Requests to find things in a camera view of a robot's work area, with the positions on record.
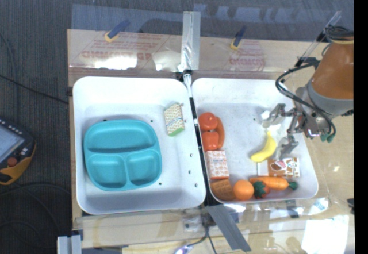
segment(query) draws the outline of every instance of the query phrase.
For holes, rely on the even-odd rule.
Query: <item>yellow banana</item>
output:
[[[264,145],[263,149],[258,151],[257,153],[254,153],[251,156],[251,160],[254,162],[262,162],[266,160],[267,158],[271,157],[273,153],[276,151],[276,141],[271,136],[271,132],[267,132],[267,141],[266,145]]]

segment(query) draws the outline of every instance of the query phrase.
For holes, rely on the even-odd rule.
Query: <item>black device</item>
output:
[[[36,149],[34,138],[17,124],[0,116],[0,184],[17,180]]]

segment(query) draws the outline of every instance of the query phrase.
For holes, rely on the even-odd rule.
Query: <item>blue bowl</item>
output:
[[[105,191],[147,187],[161,175],[158,138],[144,121],[110,120],[92,125],[83,139],[83,153],[91,181]]]

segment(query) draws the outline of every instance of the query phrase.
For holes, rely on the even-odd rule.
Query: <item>clear plastic sheet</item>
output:
[[[194,5],[202,20],[200,64],[192,73],[193,81],[203,77],[275,80],[294,66],[333,15],[210,5]],[[105,35],[123,20],[129,20],[129,25],[115,40],[106,41]],[[68,31],[70,87],[79,78],[94,75],[180,79],[182,20],[182,13],[74,6],[73,27]],[[224,22],[226,30],[221,31]],[[230,44],[244,23],[248,32],[234,50]],[[302,30],[306,27],[315,32],[313,38]],[[257,28],[270,35],[257,34]],[[312,56],[319,59],[325,46],[319,44]],[[297,71],[286,79],[285,85],[295,91],[312,74],[312,67]],[[319,184],[314,197],[225,204],[253,253],[355,252],[354,211],[348,202],[354,199],[353,119],[353,116],[334,119],[338,132],[331,143],[306,139]],[[75,189],[73,230],[82,234],[82,247],[86,249],[128,245],[124,253],[175,253],[203,238],[208,227],[212,240],[207,238],[193,245],[192,253],[211,253],[212,245],[217,253],[233,251],[203,206],[88,215],[78,207]]]

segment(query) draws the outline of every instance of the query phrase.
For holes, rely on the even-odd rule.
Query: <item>dark gray floor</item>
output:
[[[101,29],[90,23],[99,18],[91,6],[156,12],[142,28],[152,33],[180,34],[180,24],[162,19],[162,14],[193,10],[205,17],[203,36],[231,36],[234,26],[246,23],[249,38],[312,41],[336,11],[342,11],[338,25],[354,30],[354,0],[0,0],[0,32],[10,45],[16,67],[14,72],[11,54],[0,40],[0,75],[66,101],[66,30]],[[257,18],[249,19],[250,9],[257,10]],[[102,29],[109,29],[106,22],[101,21]],[[0,77],[0,116],[22,125],[38,145],[34,160],[17,183],[0,187],[0,253],[56,253],[56,249],[41,248],[54,247],[57,236],[71,234],[70,196],[47,186],[4,192],[17,189],[18,184],[36,183],[70,191],[68,105]]]

